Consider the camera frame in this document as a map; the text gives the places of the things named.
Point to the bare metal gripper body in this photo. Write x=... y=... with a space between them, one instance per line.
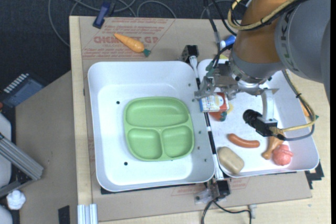
x=223 y=78

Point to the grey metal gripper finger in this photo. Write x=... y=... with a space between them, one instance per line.
x=232 y=92
x=203 y=90

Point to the white blue orange carton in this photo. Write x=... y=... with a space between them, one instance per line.
x=213 y=102

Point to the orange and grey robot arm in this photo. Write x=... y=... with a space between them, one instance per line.
x=262 y=34

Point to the red tomato with green stem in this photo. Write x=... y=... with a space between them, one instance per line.
x=216 y=115

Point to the white plastic tray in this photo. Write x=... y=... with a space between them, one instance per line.
x=246 y=123
x=110 y=112

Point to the thin black and white rod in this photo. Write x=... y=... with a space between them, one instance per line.
x=209 y=129

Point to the orange sausage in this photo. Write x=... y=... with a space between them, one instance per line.
x=242 y=141

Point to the green divided plate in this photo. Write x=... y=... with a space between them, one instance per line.
x=157 y=128

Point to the tan chicken drumstick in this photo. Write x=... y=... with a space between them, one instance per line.
x=271 y=145

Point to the beige bread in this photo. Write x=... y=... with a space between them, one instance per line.
x=231 y=160

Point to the orange carrot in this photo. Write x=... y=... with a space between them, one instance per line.
x=131 y=43
x=305 y=110

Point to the pink shrimp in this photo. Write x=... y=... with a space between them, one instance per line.
x=283 y=155

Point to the brown cardboard board red print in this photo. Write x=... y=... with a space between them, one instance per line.
x=126 y=34

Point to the black cylinder on white bracket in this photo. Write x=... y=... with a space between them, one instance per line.
x=265 y=126

